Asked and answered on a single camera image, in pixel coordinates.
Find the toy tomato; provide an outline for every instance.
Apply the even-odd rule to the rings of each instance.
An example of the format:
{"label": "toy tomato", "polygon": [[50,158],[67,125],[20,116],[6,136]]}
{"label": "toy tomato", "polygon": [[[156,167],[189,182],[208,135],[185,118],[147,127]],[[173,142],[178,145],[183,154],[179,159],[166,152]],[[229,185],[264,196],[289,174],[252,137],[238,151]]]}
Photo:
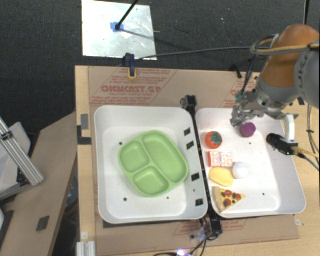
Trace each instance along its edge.
{"label": "toy tomato", "polygon": [[205,144],[210,149],[217,149],[222,144],[222,137],[219,132],[211,131],[208,132],[205,136]]}

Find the white ball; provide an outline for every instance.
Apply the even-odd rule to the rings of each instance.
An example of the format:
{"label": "white ball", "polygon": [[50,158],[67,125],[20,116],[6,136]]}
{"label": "white ball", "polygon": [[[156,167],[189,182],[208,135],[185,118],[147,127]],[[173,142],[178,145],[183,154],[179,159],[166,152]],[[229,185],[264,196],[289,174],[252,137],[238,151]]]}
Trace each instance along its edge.
{"label": "white ball", "polygon": [[244,179],[249,175],[249,169],[243,162],[236,162],[232,169],[233,176],[236,179]]}

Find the yellow potato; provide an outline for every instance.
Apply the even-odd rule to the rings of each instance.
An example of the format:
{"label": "yellow potato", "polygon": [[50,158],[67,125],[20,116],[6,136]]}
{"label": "yellow potato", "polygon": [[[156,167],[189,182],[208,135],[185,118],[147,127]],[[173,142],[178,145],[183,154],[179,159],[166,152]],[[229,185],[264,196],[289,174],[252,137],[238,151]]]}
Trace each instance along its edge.
{"label": "yellow potato", "polygon": [[209,178],[215,183],[225,187],[231,187],[234,183],[234,176],[231,171],[222,167],[214,167],[209,172]]}

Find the pizza slice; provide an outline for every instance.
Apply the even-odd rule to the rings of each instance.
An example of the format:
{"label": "pizza slice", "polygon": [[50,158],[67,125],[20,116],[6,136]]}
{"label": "pizza slice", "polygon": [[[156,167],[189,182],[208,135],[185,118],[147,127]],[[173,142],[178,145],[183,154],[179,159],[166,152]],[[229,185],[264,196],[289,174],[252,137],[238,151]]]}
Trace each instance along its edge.
{"label": "pizza slice", "polygon": [[212,188],[212,194],[215,205],[221,213],[246,197],[243,194],[220,188],[218,186],[214,186]]}

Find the green plate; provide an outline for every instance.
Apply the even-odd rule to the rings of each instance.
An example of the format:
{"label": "green plate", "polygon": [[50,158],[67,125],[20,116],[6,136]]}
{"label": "green plate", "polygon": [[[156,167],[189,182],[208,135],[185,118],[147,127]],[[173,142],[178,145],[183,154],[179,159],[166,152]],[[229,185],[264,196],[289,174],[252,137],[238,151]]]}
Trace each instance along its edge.
{"label": "green plate", "polygon": [[163,132],[145,132],[120,149],[118,161],[134,187],[146,197],[160,196],[182,183],[189,166]]}

